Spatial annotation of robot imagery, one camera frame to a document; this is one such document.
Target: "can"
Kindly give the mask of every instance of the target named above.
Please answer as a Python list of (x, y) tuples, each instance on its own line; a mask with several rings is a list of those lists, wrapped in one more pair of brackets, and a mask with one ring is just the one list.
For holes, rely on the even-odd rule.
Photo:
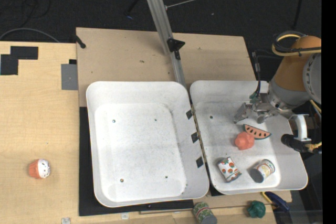
[(193, 214), (200, 224), (217, 224), (217, 218), (210, 210), (209, 205), (204, 201), (195, 204)]
[(274, 164), (268, 159), (263, 159), (255, 167), (252, 168), (250, 175), (256, 183), (262, 183), (274, 172)]
[(236, 180), (239, 176), (241, 176), (241, 172), (236, 167), (235, 163), (231, 159), (231, 157), (227, 157), (221, 160), (218, 163), (218, 168), (221, 171), (222, 175), (225, 177), (227, 182), (231, 182)]

